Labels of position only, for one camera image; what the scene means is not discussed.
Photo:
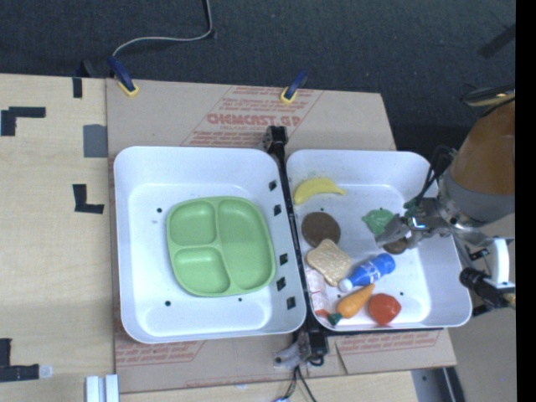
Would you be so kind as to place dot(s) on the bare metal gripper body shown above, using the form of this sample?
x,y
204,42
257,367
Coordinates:
x,y
444,222

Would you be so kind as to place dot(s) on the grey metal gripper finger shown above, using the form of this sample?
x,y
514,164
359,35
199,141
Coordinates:
x,y
414,238
389,232

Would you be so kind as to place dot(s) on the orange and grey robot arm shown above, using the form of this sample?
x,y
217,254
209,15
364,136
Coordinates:
x,y
486,161

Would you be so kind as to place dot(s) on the small brown oval toy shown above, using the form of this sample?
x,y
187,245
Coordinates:
x,y
394,247

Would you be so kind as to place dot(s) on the green lettuce leaf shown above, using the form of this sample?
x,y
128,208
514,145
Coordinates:
x,y
377,220

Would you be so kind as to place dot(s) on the blue bottle white cap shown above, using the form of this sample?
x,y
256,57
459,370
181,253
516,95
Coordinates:
x,y
370,270

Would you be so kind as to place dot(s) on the white plastic tray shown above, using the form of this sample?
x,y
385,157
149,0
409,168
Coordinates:
x,y
138,241
427,283

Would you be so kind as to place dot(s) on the tan bread slice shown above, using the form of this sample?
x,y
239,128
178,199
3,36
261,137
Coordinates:
x,y
331,263

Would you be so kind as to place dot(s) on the brown round biscuit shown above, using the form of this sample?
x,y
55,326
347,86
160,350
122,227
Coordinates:
x,y
319,226

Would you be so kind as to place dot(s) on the red tomato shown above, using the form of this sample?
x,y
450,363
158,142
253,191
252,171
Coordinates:
x,y
384,309

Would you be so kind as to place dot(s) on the orange carrot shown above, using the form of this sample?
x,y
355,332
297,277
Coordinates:
x,y
356,302

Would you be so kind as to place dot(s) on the yellow banana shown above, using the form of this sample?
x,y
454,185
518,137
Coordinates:
x,y
314,187

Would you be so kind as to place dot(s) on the white packet red print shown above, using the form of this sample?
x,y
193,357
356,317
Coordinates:
x,y
315,285

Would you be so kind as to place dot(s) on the thin black rod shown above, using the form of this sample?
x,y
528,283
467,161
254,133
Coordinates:
x,y
293,241

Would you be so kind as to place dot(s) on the green divided plate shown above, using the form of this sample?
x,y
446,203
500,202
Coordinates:
x,y
243,241

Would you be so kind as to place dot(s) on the brown cardboard board red print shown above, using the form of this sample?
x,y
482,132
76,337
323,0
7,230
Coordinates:
x,y
167,111

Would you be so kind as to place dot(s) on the black cylinder on white bracket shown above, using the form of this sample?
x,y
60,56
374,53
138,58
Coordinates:
x,y
490,281

